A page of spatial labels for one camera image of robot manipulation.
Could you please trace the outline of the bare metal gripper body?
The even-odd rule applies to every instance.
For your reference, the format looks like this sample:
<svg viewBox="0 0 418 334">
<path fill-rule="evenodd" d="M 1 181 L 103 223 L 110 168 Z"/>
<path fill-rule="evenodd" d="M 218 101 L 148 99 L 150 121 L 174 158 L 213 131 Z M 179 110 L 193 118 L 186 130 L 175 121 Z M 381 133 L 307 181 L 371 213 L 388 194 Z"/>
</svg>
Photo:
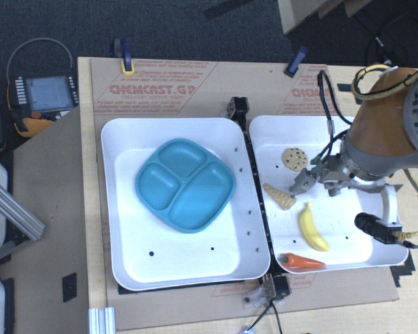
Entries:
<svg viewBox="0 0 418 334">
<path fill-rule="evenodd" d="M 321 183 L 330 197 L 338 196 L 342 189 L 356 189 L 366 193 L 378 193 L 383 179 L 361 173 L 361 169 L 344 155 L 329 156 L 312 169 L 314 179 Z"/>
</svg>

